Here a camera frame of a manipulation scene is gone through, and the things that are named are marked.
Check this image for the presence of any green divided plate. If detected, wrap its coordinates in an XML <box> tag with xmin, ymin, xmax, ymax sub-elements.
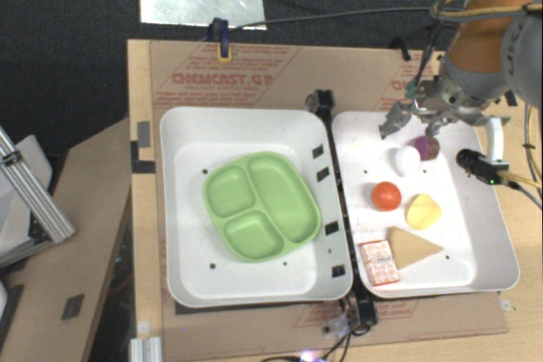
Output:
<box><xmin>202</xmin><ymin>150</ymin><xmax>322</xmax><ymax>265</ymax></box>

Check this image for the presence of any orange and white carton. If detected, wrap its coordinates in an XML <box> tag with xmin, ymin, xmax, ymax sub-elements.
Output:
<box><xmin>359</xmin><ymin>238</ymin><xmax>401</xmax><ymax>289</ymax></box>

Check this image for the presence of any red toy tomato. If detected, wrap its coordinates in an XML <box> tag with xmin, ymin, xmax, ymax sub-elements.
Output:
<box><xmin>371</xmin><ymin>181</ymin><xmax>403</xmax><ymax>213</ymax></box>

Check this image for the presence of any black cylinder on white bracket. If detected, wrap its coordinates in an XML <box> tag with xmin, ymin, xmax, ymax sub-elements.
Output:
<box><xmin>456</xmin><ymin>115</ymin><xmax>511</xmax><ymax>186</ymax></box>

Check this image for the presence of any yellow toy lemon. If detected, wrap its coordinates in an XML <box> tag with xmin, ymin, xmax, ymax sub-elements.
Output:
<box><xmin>404</xmin><ymin>192</ymin><xmax>444</xmax><ymax>231</ymax></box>

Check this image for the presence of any brown cardboard board red print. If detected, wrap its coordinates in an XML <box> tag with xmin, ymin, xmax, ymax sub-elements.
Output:
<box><xmin>148</xmin><ymin>39</ymin><xmax>510</xmax><ymax>362</ymax></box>

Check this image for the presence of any thin black rod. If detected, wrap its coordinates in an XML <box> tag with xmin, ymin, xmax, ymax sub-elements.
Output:
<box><xmin>318</xmin><ymin>107</ymin><xmax>371</xmax><ymax>313</ymax></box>

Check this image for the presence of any tan toy pizza slice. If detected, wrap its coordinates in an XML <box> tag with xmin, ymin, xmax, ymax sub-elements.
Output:
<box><xmin>387</xmin><ymin>225</ymin><xmax>445</xmax><ymax>270</ymax></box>

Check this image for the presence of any white plastic tray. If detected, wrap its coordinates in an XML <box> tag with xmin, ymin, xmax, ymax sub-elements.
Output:
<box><xmin>331</xmin><ymin>109</ymin><xmax>522</xmax><ymax>300</ymax></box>
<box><xmin>159</xmin><ymin>105</ymin><xmax>355</xmax><ymax>309</ymax></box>

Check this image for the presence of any purple toy onion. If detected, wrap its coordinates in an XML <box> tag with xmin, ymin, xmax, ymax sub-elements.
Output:
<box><xmin>413</xmin><ymin>135</ymin><xmax>441</xmax><ymax>162</ymax></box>

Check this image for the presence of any white toy egg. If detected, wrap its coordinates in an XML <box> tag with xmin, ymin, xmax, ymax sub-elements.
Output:
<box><xmin>394</xmin><ymin>145</ymin><xmax>423</xmax><ymax>177</ymax></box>

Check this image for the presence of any black block with wires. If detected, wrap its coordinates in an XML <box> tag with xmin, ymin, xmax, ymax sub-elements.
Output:
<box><xmin>355</xmin><ymin>295</ymin><xmax>379</xmax><ymax>329</ymax></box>
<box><xmin>305</xmin><ymin>88</ymin><xmax>337</xmax><ymax>114</ymax></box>

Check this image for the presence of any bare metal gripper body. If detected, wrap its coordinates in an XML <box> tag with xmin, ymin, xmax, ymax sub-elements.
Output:
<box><xmin>411</xmin><ymin>76</ymin><xmax>494</xmax><ymax>129</ymax></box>

